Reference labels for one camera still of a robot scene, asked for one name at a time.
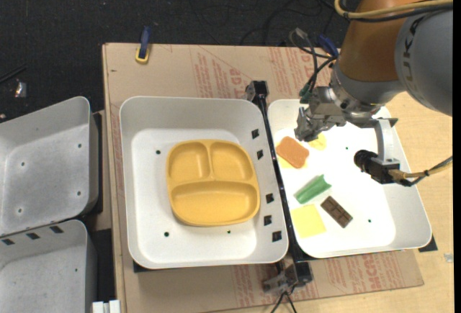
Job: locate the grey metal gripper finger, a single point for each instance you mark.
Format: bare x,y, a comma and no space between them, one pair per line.
301,126
314,131

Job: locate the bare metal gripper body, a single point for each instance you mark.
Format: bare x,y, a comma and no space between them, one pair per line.
326,104

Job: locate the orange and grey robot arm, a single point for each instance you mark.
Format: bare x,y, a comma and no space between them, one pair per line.
378,41

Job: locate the orange bread slice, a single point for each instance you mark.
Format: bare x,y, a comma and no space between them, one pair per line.
292,152

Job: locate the green celery stick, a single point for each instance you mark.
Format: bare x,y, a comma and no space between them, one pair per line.
312,190

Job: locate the thin black rod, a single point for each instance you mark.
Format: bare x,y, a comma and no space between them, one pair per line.
282,189

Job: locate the brown chocolate bar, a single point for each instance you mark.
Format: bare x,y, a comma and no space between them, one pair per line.
336,211

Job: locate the white plastic tray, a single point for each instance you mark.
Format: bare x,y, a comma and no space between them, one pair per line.
367,203
151,182

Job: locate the yellow cheese slice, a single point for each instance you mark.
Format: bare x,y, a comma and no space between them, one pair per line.
308,221

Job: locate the yellow divided plate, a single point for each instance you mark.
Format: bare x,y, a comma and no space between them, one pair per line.
212,193

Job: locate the brown cardboard board red print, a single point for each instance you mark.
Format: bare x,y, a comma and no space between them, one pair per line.
201,67

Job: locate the black cylinder on white bracket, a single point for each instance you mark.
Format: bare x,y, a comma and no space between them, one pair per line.
383,167

